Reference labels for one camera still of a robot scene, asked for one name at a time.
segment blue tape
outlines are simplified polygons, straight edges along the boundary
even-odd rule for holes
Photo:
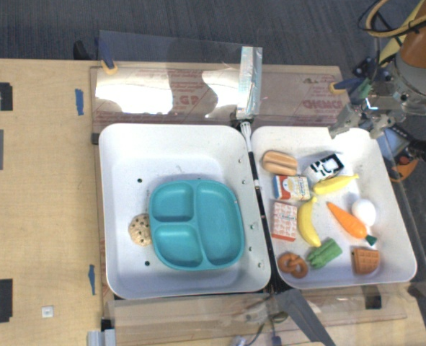
[[[76,110],[78,111],[78,115],[84,115],[84,112],[83,112],[83,107],[84,107],[83,92],[80,89],[75,89],[75,103],[76,103]]]
[[[89,265],[88,278],[89,278],[89,283],[91,283],[92,295],[94,296],[96,294],[96,275],[94,274],[93,264]]]
[[[113,63],[112,54],[107,44],[100,38],[95,38],[94,42],[96,43],[97,49],[99,50],[99,55],[104,61],[108,69],[114,69],[115,64]]]
[[[350,87],[358,87],[362,84],[364,78],[350,78],[334,84],[334,89],[348,89]]]

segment white tray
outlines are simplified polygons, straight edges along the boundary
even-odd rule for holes
[[[242,135],[220,125],[114,124],[99,137],[107,281],[122,298],[255,292],[270,262]],[[128,226],[148,212],[151,192],[177,179],[213,179],[237,196],[245,250],[225,269],[199,272],[163,264],[153,245],[134,244]]]
[[[272,225],[272,207],[275,202],[272,190],[274,174],[265,171],[261,158],[268,150],[286,152],[298,159],[298,173],[322,156],[336,152],[342,155],[346,167],[343,174],[358,173],[345,189],[318,197],[312,221],[324,241],[333,238],[342,248],[340,257],[326,267],[310,270],[305,278],[296,279],[280,272],[284,281],[294,288],[331,288],[351,285],[407,282],[416,274],[417,263],[408,233],[392,189],[383,157],[376,140],[369,133],[353,128],[331,139],[327,128],[262,127],[252,134],[252,147],[257,164],[259,184],[262,188],[267,221]],[[378,238],[374,249],[379,250],[378,269],[369,275],[356,275],[352,270],[353,247],[369,247],[365,240],[352,238],[332,217],[326,206],[331,201],[349,210],[359,197],[367,198],[377,208],[377,219],[370,233]],[[306,257],[313,249],[297,233],[294,242],[272,238],[275,256],[295,252]]]

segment yellow cable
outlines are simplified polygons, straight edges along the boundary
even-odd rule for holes
[[[418,5],[413,9],[413,11],[410,13],[410,15],[407,17],[407,19],[404,21],[404,25],[407,25],[409,22],[411,22],[415,17],[418,11],[421,9],[422,3],[424,3],[424,0],[421,0]],[[407,35],[398,36],[398,39],[402,42],[405,41],[405,37]],[[397,53],[400,50],[400,45],[398,44],[395,39],[391,38],[387,45],[384,47],[384,49],[381,51],[381,54],[379,56],[379,63],[387,58],[388,56],[391,56],[395,53]]]
[[[365,27],[367,30],[371,30],[371,21],[373,20],[374,15],[378,12],[378,10],[385,5],[390,0],[380,0],[371,10],[370,14],[367,16],[365,21]],[[401,33],[406,32],[408,29],[413,28],[416,25],[419,25],[420,23],[423,23],[426,21],[426,15],[423,15],[420,18],[413,19],[409,21],[407,24],[402,25],[399,28],[396,28],[395,30],[389,31],[389,32],[377,32],[377,31],[368,31],[368,33],[374,37],[391,37],[395,36]]]

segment toy sausage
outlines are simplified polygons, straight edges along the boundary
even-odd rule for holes
[[[298,161],[292,156],[279,151],[268,151],[262,157],[262,167],[270,173],[295,176]]]

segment wooden table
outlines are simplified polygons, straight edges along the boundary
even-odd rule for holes
[[[0,82],[13,86],[14,98],[13,111],[0,111],[4,130],[0,279],[13,280],[13,314],[9,322],[0,323],[0,345],[85,345],[87,332],[100,329],[103,305],[89,78],[90,68],[97,65],[0,59]],[[75,89],[84,93],[83,115],[76,109]],[[54,307],[53,317],[42,316],[44,306]],[[327,330],[338,345],[425,345],[420,310],[406,293],[403,309],[405,319]],[[300,331],[289,332],[285,340],[308,342]]]

